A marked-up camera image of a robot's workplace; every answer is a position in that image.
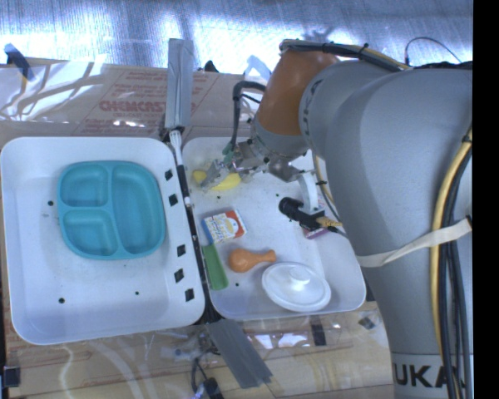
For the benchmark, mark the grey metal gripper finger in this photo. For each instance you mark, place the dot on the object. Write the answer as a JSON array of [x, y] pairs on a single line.
[[242, 173], [210, 176]]

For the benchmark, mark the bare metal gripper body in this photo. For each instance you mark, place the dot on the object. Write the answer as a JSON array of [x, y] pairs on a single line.
[[249, 156]]

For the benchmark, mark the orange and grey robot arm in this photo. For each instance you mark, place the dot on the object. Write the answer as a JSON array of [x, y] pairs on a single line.
[[382, 173]]

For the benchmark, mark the yellow banana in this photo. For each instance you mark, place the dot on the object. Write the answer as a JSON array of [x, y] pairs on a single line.
[[229, 183]]

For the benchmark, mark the thin black and white rod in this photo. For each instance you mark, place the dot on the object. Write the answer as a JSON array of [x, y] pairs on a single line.
[[190, 218]]

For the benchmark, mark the white orange blue carton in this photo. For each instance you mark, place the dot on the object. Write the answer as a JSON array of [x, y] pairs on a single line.
[[224, 227]]

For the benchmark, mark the white plastic tray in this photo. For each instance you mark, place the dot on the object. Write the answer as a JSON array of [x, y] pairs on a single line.
[[266, 223], [108, 297]]

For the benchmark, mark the orange chicken drumstick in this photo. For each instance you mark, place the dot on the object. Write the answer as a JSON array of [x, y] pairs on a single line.
[[245, 260]]

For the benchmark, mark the green oblong toy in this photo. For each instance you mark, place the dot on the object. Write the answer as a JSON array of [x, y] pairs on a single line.
[[215, 268]]

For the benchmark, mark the purple packet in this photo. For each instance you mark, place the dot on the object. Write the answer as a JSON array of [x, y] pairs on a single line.
[[315, 233]]

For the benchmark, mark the blue divided plate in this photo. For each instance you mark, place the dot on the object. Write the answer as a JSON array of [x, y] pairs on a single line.
[[112, 210]]

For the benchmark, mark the brown cardboard board red print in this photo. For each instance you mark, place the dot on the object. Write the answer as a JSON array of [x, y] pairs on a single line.
[[120, 102]]

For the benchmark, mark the white round lid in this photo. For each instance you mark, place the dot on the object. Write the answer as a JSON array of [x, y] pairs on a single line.
[[295, 287]]

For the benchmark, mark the black cylinder on white bracket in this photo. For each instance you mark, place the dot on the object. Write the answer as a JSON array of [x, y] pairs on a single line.
[[305, 212]]

